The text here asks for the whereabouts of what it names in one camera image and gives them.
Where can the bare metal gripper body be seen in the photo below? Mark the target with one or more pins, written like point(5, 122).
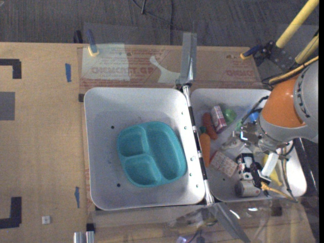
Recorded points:
point(251, 135)

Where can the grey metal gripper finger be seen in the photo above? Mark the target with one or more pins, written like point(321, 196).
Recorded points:
point(237, 134)
point(231, 142)

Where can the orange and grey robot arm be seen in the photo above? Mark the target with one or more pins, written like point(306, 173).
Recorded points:
point(283, 110)

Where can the blue bottle cap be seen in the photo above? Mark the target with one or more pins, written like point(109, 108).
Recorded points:
point(254, 116)

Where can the green toy vegetable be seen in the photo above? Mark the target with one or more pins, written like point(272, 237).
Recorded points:
point(229, 115)

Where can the white carton with red print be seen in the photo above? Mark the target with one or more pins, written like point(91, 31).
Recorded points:
point(223, 164)

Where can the pink and white carton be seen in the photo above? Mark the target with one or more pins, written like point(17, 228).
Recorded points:
point(218, 119)

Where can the orange carrot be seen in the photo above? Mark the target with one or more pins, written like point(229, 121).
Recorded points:
point(205, 145)

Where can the black and white carton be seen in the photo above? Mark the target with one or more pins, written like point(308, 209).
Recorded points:
point(244, 164)

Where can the red-brown sausage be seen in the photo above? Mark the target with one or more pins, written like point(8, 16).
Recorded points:
point(209, 125)

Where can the white plastic tray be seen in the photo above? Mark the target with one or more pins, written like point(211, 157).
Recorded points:
point(229, 188)
point(106, 140)

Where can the grey can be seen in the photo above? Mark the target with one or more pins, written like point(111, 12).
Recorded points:
point(246, 189)

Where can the brown cardboard board red print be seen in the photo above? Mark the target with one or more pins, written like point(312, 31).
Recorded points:
point(215, 64)

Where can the blue divided plate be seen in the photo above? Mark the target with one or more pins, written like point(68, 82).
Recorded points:
point(152, 153)

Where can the small white cube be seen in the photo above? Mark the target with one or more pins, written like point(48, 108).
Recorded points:
point(46, 219)

